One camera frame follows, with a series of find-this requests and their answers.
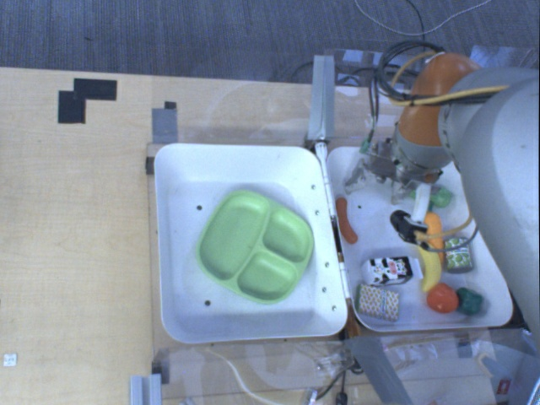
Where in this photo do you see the white plastic tray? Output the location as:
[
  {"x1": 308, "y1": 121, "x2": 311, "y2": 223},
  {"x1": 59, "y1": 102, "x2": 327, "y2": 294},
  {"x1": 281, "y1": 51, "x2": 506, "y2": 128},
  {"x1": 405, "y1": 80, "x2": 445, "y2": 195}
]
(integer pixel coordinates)
[
  {"x1": 327, "y1": 145, "x2": 515, "y2": 333},
  {"x1": 153, "y1": 143, "x2": 349, "y2": 345}
]

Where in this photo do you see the red sausage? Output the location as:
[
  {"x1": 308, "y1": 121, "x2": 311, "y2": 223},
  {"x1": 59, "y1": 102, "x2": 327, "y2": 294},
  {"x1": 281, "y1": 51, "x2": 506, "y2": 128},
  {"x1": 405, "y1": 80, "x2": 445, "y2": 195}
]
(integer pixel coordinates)
[{"x1": 335, "y1": 197, "x2": 359, "y2": 245}]

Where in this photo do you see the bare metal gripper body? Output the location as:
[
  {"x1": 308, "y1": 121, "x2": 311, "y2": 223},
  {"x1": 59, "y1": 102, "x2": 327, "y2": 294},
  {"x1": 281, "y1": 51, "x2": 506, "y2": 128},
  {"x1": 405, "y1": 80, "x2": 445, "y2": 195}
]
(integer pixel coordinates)
[{"x1": 364, "y1": 138, "x2": 443, "y2": 186}]

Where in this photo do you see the black and white cow-print carton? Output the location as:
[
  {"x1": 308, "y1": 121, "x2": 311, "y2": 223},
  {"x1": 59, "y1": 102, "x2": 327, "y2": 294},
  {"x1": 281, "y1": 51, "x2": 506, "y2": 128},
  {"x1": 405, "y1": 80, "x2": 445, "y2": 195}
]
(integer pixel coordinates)
[{"x1": 360, "y1": 256, "x2": 424, "y2": 288}]

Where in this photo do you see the thin black and white rod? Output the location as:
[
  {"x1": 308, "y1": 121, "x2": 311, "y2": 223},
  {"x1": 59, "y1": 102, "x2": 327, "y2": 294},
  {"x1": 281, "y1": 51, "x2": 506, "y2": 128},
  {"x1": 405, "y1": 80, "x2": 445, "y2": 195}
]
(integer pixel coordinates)
[{"x1": 314, "y1": 140, "x2": 352, "y2": 301}]

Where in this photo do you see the orange-red tomato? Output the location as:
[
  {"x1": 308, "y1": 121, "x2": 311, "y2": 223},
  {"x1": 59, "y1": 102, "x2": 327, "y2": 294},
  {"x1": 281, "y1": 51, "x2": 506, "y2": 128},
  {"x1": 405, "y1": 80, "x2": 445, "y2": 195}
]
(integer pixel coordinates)
[{"x1": 425, "y1": 282, "x2": 460, "y2": 315}]

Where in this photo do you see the light green broccoli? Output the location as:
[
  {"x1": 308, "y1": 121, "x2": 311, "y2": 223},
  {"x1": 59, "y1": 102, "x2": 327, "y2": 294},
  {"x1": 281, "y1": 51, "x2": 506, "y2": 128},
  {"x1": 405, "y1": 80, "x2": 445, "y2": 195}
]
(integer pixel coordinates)
[{"x1": 408, "y1": 186, "x2": 455, "y2": 210}]

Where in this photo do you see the orange carrot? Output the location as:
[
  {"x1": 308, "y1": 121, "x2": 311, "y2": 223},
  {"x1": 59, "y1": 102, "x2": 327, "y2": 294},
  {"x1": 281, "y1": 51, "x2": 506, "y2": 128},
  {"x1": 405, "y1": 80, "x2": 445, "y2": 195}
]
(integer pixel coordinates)
[{"x1": 423, "y1": 211, "x2": 446, "y2": 265}]

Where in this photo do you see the green-print small can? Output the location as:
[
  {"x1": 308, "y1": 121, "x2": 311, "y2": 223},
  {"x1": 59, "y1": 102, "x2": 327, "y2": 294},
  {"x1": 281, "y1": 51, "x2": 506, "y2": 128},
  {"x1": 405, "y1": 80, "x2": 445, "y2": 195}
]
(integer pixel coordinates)
[{"x1": 443, "y1": 236, "x2": 475, "y2": 274}]

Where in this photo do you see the black cylinder on white bracket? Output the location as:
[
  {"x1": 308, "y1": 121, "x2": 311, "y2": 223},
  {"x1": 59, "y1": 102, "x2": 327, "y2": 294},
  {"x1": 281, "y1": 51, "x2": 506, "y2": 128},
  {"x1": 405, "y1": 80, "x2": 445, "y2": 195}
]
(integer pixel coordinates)
[{"x1": 389, "y1": 182, "x2": 433, "y2": 245}]

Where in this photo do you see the yellow banana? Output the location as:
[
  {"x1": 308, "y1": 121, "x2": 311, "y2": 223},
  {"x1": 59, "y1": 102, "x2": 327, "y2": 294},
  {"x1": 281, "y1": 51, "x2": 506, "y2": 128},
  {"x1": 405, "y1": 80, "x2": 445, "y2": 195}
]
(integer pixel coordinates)
[{"x1": 417, "y1": 242, "x2": 443, "y2": 294}]

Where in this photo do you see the dark green pepper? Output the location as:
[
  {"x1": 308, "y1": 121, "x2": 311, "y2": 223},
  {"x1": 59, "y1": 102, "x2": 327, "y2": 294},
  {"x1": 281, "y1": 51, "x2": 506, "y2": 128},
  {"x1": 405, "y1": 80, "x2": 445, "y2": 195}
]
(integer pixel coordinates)
[{"x1": 456, "y1": 287, "x2": 484, "y2": 316}]

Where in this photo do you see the green divided plate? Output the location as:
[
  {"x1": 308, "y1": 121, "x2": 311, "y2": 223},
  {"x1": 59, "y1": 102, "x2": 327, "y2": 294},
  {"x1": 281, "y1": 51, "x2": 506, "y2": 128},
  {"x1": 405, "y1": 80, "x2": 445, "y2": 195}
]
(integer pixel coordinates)
[{"x1": 197, "y1": 189, "x2": 316, "y2": 305}]

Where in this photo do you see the yellow patterned carton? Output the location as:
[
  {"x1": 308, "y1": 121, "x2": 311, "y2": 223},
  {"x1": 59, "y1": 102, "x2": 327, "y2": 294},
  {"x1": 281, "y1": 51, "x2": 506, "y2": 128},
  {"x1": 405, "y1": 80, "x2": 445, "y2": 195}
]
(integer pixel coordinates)
[{"x1": 354, "y1": 283, "x2": 401, "y2": 323}]

